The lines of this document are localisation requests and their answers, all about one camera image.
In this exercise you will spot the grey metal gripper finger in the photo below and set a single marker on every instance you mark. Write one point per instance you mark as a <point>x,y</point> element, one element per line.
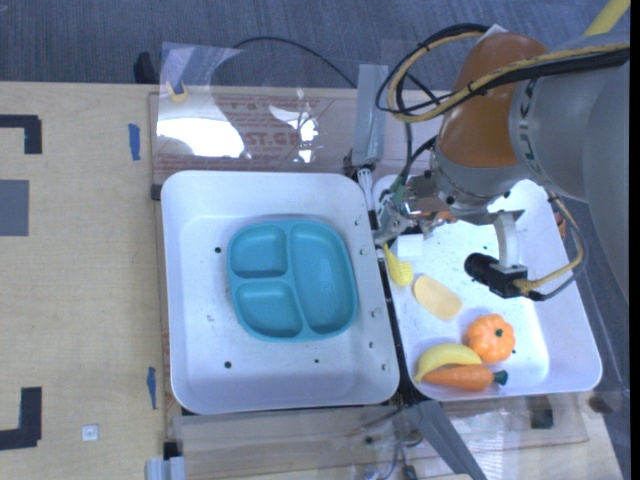
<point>391,223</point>
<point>431,227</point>

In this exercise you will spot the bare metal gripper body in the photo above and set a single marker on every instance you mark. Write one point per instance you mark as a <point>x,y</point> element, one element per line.
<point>425,195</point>

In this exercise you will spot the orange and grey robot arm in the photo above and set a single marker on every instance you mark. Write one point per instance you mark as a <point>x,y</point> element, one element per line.
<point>560,133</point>

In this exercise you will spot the white cube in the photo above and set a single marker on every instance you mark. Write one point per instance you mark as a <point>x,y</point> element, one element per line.
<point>410,249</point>

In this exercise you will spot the yellow corn cob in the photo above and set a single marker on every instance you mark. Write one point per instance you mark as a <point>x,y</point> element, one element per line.
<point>400,270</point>

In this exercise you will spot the yellow potato chip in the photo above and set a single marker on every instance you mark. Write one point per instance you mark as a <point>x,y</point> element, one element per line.
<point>437,298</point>

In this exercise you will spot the blue divided plate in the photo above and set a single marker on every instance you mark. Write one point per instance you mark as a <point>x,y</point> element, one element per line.
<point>320,278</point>

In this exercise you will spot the orange pumpkin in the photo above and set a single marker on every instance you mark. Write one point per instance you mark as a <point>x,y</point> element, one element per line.
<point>490,338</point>

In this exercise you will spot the yellow banana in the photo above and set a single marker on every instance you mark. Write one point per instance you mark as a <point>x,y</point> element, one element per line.
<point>445,355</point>

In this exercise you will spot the orange carrot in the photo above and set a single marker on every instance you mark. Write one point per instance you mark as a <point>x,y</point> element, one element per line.
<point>457,377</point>

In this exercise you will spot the white plastic tray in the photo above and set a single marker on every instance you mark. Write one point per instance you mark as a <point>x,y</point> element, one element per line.
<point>200,288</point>
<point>555,338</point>

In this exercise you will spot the black cylinder on white bracket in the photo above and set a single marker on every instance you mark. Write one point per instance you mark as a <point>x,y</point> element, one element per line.
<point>505,278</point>

